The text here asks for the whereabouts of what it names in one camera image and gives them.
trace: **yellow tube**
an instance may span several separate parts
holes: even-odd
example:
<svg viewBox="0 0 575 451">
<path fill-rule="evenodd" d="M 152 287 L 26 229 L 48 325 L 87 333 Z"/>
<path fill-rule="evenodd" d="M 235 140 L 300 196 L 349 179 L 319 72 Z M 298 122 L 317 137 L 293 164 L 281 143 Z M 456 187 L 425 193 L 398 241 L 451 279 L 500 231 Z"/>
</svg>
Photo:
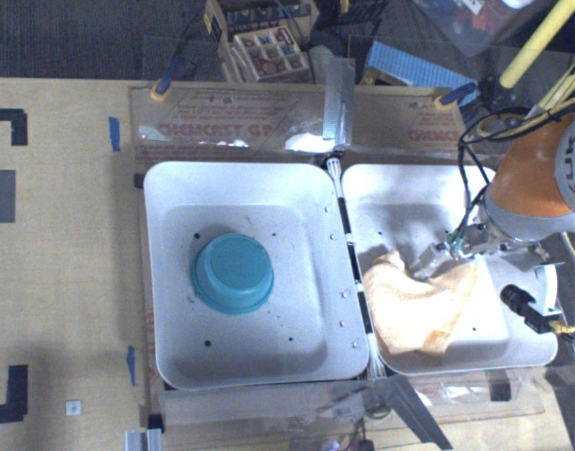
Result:
<svg viewBox="0 0 575 451">
<path fill-rule="evenodd" d="M 525 42 L 520 52 L 501 75 L 499 82 L 504 88 L 513 88 L 522 75 L 538 58 L 540 53 L 557 35 L 575 11 L 575 0 L 559 0 L 532 37 Z"/>
</svg>

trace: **blue lid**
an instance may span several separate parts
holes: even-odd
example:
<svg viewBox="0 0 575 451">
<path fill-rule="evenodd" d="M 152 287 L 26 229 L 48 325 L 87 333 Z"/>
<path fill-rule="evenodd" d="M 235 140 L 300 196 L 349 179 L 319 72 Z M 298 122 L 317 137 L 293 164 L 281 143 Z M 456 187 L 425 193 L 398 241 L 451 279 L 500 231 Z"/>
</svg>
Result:
<svg viewBox="0 0 575 451">
<path fill-rule="evenodd" d="M 245 314 L 258 309 L 271 295 L 271 259 L 254 239 L 224 234 L 197 255 L 192 281 L 195 295 L 212 309 Z"/>
</svg>

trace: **beige table surface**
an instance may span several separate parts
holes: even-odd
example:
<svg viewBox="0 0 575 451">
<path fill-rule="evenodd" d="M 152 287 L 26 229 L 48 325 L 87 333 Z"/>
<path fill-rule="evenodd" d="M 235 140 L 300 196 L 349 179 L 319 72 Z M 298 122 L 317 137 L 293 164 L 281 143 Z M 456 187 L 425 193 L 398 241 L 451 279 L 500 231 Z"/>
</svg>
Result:
<svg viewBox="0 0 575 451">
<path fill-rule="evenodd" d="M 29 145 L 12 147 L 0 122 L 0 169 L 16 171 L 16 222 L 0 224 L 0 404 L 8 366 L 29 370 L 28 414 L 0 425 L 0 450 L 122 449 L 125 431 L 145 424 L 141 191 L 132 184 L 128 97 L 139 85 L 0 79 L 0 108 L 23 108 L 29 126 Z M 120 152 L 108 117 L 120 122 Z M 570 450 L 552 389 L 540 392 L 544 413 L 444 425 L 444 433 L 456 449 Z M 66 416 L 74 399 L 83 412 Z M 373 439 L 397 443 L 405 431 Z"/>
</svg>

